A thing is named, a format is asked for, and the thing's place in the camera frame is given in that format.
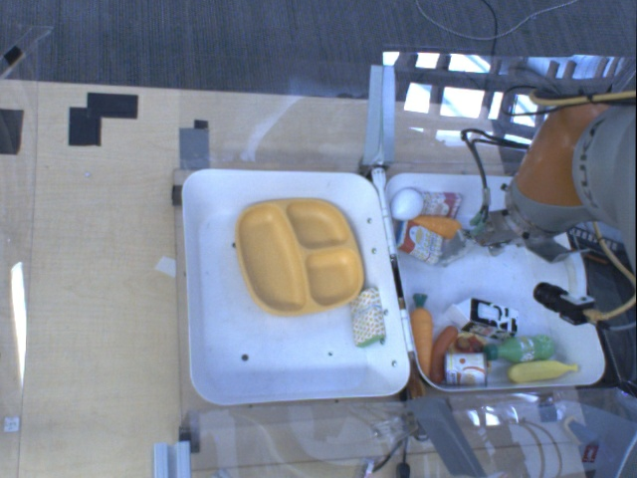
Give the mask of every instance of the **yellow cable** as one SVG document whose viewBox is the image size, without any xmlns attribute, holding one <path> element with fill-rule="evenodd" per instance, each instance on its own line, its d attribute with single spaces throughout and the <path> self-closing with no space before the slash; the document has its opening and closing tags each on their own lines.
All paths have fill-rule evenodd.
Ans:
<svg viewBox="0 0 637 478">
<path fill-rule="evenodd" d="M 601 231 L 599 230 L 599 226 L 597 223 L 593 222 L 593 229 L 595 230 L 595 236 L 597 237 L 597 241 L 599 242 L 599 246 L 601 246 L 602 251 L 608 257 L 608 260 L 612 262 L 612 264 L 619 269 L 621 274 L 623 274 L 631 284 L 633 284 L 633 289 L 635 288 L 635 275 L 633 275 L 617 258 L 617 256 L 611 251 L 608 245 L 605 243 L 603 236 L 601 235 Z M 591 323 L 596 323 L 598 321 L 608 321 L 613 317 L 617 317 L 618 315 L 627 312 L 631 308 L 635 306 L 635 294 L 630 298 L 626 303 L 617 307 L 610 312 L 600 312 L 599 310 L 584 310 L 584 315 Z"/>
<path fill-rule="evenodd" d="M 573 98 L 551 99 L 540 98 L 531 92 L 529 98 L 539 107 L 567 107 L 572 105 L 586 105 L 588 103 L 608 103 L 625 101 L 637 98 L 636 91 L 617 92 L 609 94 L 595 94 L 593 96 L 575 96 Z"/>
</svg>

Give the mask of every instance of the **tin can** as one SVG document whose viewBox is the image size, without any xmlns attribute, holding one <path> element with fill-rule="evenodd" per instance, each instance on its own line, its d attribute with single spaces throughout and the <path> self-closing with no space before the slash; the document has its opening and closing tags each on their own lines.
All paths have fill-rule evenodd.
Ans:
<svg viewBox="0 0 637 478">
<path fill-rule="evenodd" d="M 465 386 L 487 385 L 487 361 L 482 353 L 447 353 L 445 356 L 447 384 Z"/>
</svg>

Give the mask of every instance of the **white tray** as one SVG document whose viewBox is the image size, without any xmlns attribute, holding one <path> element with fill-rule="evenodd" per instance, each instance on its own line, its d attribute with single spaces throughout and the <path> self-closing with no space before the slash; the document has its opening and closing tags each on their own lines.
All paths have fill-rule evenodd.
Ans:
<svg viewBox="0 0 637 478">
<path fill-rule="evenodd" d="M 507 177 L 489 177 L 492 209 L 504 208 L 505 193 L 500 186 L 509 181 Z M 482 184 L 476 175 L 398 174 L 387 183 L 387 200 L 390 202 L 394 194 L 405 187 L 461 193 L 463 202 L 457 218 L 464 228 L 469 228 L 469 220 L 482 203 Z M 565 235 L 560 236 L 559 240 L 567 246 Z M 605 360 L 595 328 L 589 324 L 572 326 L 532 297 L 533 288 L 539 282 L 558 285 L 573 295 L 585 295 L 586 277 L 579 255 L 548 264 L 526 248 L 509 246 L 497 257 L 492 257 L 485 248 L 477 248 L 447 267 L 429 266 L 400 251 L 398 261 L 407 306 L 413 306 L 414 293 L 427 294 L 427 308 L 433 316 L 435 333 L 443 329 L 436 325 L 436 320 L 450 305 L 472 297 L 480 298 L 517 309 L 521 314 L 520 336 L 550 335 L 555 340 L 554 358 L 579 365 L 578 372 L 570 372 L 553 381 L 512 384 L 506 376 L 509 364 L 501 360 L 494 361 L 488 389 L 585 385 L 593 384 L 602 377 Z M 446 391 L 471 389 L 466 386 L 436 387 Z"/>
<path fill-rule="evenodd" d="M 384 345 L 354 345 L 349 307 L 299 317 L 264 312 L 250 298 L 233 248 L 237 217 L 269 199 L 325 199 L 347 218 L 365 287 L 387 310 Z M 378 195 L 350 173 L 201 170 L 183 186 L 190 373 L 218 404 L 384 396 L 409 375 L 407 349 Z"/>
</svg>

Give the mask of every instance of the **green bottle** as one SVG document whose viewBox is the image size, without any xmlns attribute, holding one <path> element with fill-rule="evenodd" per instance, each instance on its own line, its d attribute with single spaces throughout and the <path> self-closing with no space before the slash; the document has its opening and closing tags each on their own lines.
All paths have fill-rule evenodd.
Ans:
<svg viewBox="0 0 637 478">
<path fill-rule="evenodd" d="M 510 362 L 535 361 L 549 359 L 554 352 L 553 340 L 547 335 L 513 337 L 500 346 L 488 345 L 484 348 L 485 358 L 489 361 L 498 358 Z"/>
</svg>

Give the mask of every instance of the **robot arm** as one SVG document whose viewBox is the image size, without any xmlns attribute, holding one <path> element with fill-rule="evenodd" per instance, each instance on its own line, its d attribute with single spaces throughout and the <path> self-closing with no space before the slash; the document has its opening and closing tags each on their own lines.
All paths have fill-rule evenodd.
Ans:
<svg viewBox="0 0 637 478">
<path fill-rule="evenodd" d="M 551 114 L 507 192 L 506 209 L 475 234 L 484 246 L 524 243 L 554 262 L 552 238 L 583 221 L 622 234 L 635 269 L 635 108 L 584 105 Z"/>
</svg>

